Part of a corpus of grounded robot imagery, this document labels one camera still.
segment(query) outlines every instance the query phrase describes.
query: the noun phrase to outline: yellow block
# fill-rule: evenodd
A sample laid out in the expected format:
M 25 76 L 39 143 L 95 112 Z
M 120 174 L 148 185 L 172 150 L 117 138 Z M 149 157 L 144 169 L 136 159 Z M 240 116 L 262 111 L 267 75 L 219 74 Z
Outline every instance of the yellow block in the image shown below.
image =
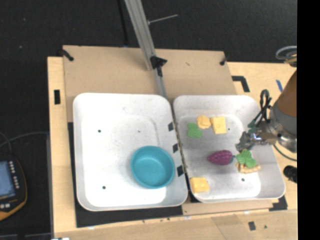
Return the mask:
M 211 126 L 210 119 L 205 115 L 199 115 L 196 121 L 198 123 L 199 128 L 201 129 L 207 129 Z
M 206 192 L 210 190 L 208 181 L 204 177 L 192 177 L 190 179 L 190 186 L 193 193 Z
M 226 119 L 224 116 L 212 117 L 210 119 L 215 134 L 226 134 Z

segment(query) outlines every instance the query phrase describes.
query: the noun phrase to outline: blue tape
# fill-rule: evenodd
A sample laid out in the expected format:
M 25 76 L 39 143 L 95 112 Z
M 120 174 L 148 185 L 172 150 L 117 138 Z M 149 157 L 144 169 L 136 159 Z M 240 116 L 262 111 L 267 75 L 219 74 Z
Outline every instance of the blue tape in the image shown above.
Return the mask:
M 280 92 L 282 92 L 284 89 L 282 88 L 281 82 L 279 80 L 276 80 L 276 83 L 278 84 Z

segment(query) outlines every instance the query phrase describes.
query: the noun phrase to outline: black floor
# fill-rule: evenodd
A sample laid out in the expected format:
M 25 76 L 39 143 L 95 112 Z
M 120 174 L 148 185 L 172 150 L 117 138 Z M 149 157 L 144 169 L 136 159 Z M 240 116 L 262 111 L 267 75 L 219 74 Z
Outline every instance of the black floor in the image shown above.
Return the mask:
M 118 0 L 0 0 L 0 132 L 49 131 L 48 56 L 62 45 L 138 47 Z M 279 62 L 297 45 L 298 0 L 142 0 L 156 48 L 224 51 L 232 62 Z M 0 236 L 50 232 L 45 134 L 12 142 L 28 183 L 28 202 L 0 221 Z M 5 140 L 0 137 L 0 145 Z M 8 146 L 0 147 L 0 152 Z

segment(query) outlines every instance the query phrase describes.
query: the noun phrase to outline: wooden table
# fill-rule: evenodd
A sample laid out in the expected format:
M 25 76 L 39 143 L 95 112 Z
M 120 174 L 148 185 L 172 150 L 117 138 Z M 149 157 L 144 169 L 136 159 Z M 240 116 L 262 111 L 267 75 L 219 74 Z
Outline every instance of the wooden table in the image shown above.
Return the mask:
M 73 64 L 62 57 L 47 59 L 53 232 L 56 238 L 97 240 L 185 240 L 212 239 L 213 236 L 218 240 L 233 239 L 233 236 L 246 240 L 298 238 L 297 184 L 288 181 L 285 176 L 283 176 L 286 184 L 287 209 L 285 210 L 269 211 L 279 202 L 278 199 L 213 204 L 192 203 L 188 199 L 182 205 L 181 216 L 77 227 L 67 127 L 67 123 L 72 121 L 71 104 L 74 97 L 81 92 L 94 90 L 150 94 L 156 94 L 157 91 L 153 74 L 144 69 L 145 64 L 139 49 L 72 45 L 63 48 L 74 56 Z M 220 65 L 224 59 L 224 53 L 221 51 L 157 49 L 156 52 L 159 57 L 168 60 L 162 70 L 168 100 L 171 102 L 182 94 L 248 95 L 259 102 L 260 92 L 263 89 L 268 89 L 273 101 L 276 101 L 281 93 L 276 80 L 284 87 L 295 71 L 295 68 L 282 63 L 227 62 Z M 108 79 L 113 79 L 109 80 L 106 88 L 101 88 L 102 84 L 106 85 L 106 79 L 102 82 L 98 80 L 100 84 L 97 84 L 96 80 L 88 78 L 88 76 L 95 78 L 97 75 L 98 78 L 107 76 Z M 233 81 L 232 76 L 244 77 L 250 92 L 244 92 L 241 82 Z M 120 79 L 123 79 L 125 84 L 117 84 Z M 297 157 L 297 154 L 290 154 L 286 150 L 283 152 L 293 158 Z M 274 153 L 281 170 L 287 165 L 297 167 L 296 162 L 284 158 L 276 150 Z M 250 230 L 249 225 L 252 225 L 252 222 L 255 230 Z

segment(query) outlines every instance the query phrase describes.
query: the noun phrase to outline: robotic claw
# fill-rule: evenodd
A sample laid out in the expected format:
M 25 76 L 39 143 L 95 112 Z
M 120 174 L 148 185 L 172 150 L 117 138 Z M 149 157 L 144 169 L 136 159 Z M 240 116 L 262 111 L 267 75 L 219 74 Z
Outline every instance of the robotic claw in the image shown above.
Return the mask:
M 284 60 L 284 63 L 297 67 L 296 46 L 286 46 L 278 50 L 275 56 L 279 60 Z M 276 142 L 292 153 L 297 152 L 297 70 L 273 106 L 270 105 L 271 99 L 268 90 L 264 89 L 260 94 L 260 112 L 249 123 L 248 132 L 244 131 L 239 143 L 235 145 L 239 152 L 244 149 L 250 150 L 255 145 L 275 146 Z M 284 174 L 292 178 L 287 175 L 289 170 L 287 167 Z M 294 181 L 297 182 L 297 168 Z

